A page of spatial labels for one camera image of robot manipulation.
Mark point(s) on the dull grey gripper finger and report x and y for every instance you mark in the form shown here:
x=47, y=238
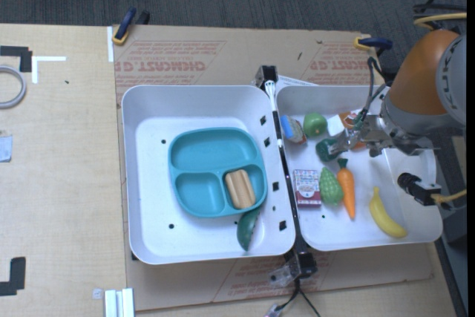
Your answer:
x=337, y=149
x=349, y=139

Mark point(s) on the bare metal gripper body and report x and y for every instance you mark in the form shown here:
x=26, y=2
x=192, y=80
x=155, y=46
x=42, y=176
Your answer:
x=378, y=135

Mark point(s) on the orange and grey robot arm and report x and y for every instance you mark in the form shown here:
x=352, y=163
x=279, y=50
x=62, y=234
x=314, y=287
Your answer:
x=419, y=78

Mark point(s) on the dark green pepper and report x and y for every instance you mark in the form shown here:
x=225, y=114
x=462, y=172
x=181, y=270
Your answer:
x=323, y=152

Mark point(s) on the white cube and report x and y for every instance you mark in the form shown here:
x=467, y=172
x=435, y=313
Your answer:
x=335, y=126

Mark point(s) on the orange and white carton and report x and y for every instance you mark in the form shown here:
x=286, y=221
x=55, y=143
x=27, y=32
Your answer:
x=347, y=118

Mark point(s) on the green apple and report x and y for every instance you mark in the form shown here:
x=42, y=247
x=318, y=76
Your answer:
x=314, y=124

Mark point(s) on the orange carrot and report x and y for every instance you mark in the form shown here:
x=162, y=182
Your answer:
x=347, y=185

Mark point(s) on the light green grapes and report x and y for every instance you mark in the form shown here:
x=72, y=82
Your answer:
x=330, y=187

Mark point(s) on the blue white orange packet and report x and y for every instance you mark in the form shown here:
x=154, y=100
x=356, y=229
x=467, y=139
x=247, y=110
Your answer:
x=292, y=130

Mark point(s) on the red and white carton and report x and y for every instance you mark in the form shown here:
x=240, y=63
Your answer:
x=306, y=187

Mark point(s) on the thin black and white rod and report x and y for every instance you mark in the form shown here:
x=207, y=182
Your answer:
x=286, y=170

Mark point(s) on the white paper sheet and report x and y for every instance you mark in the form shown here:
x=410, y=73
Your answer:
x=297, y=81

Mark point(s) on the white plastic tray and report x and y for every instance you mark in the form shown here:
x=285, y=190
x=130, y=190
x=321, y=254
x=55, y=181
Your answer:
x=156, y=226
x=334, y=230

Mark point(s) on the yellow banana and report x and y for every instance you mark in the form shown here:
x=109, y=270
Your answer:
x=382, y=217

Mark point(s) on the tan bread bun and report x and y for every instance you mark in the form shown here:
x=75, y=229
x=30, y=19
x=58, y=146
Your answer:
x=240, y=189

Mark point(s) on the dark green melon slice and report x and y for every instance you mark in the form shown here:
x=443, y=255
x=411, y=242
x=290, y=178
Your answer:
x=245, y=230

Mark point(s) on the blue divided plate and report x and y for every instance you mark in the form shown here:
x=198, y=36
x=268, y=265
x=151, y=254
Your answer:
x=208, y=152

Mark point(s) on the brown cardboard board red print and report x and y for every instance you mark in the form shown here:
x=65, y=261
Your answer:
x=230, y=52

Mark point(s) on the black cylinder on white bracket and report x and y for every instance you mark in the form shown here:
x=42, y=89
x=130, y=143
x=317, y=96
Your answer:
x=417, y=189

